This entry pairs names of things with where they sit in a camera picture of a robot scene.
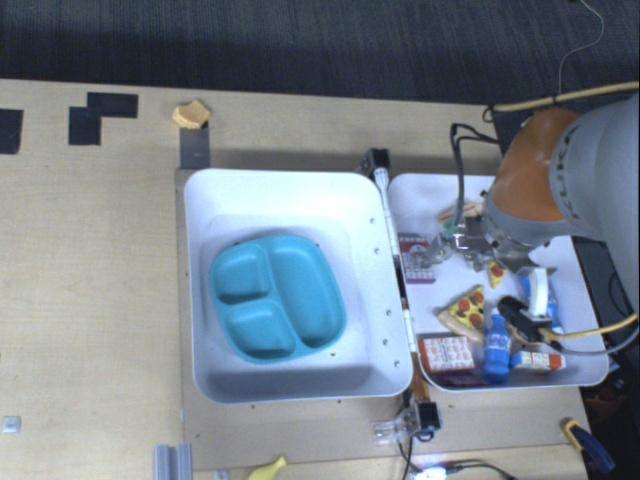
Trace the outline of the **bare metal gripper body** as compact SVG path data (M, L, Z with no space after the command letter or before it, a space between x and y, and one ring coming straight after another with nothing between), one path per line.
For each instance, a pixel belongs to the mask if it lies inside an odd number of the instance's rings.
M528 245L509 237L489 217L462 217L451 231L454 250L466 260L471 251L492 250L495 262L508 271L524 271L531 267Z

